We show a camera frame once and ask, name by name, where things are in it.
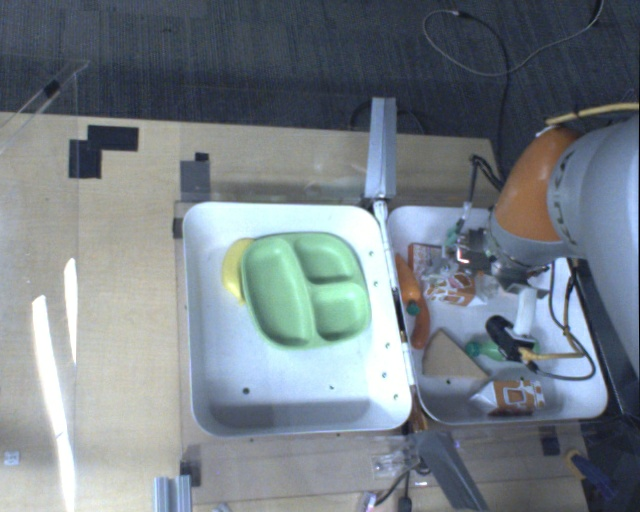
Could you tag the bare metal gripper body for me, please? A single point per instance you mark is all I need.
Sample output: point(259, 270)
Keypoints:
point(480, 252)

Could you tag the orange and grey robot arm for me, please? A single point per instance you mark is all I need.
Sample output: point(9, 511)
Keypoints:
point(595, 190)

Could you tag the orange and white packet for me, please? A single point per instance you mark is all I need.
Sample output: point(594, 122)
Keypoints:
point(422, 255)

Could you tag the orange carrot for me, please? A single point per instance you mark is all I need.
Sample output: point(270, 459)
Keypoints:
point(407, 282)

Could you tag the orange-brown sausage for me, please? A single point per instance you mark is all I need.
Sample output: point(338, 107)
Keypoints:
point(421, 327)

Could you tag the green bottle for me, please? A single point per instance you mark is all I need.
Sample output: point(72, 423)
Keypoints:
point(487, 350)

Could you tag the thin black and white rod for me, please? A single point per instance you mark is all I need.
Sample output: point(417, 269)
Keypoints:
point(382, 220)

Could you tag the white plastic tray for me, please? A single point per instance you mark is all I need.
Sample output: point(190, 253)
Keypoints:
point(280, 390)
point(450, 400)

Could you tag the green divided plate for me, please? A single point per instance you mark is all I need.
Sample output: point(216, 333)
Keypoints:
point(300, 290)

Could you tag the yellow banana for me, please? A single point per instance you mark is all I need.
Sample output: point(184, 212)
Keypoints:
point(231, 270)

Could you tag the black cylinder on white bracket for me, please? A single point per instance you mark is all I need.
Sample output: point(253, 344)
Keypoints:
point(504, 337)

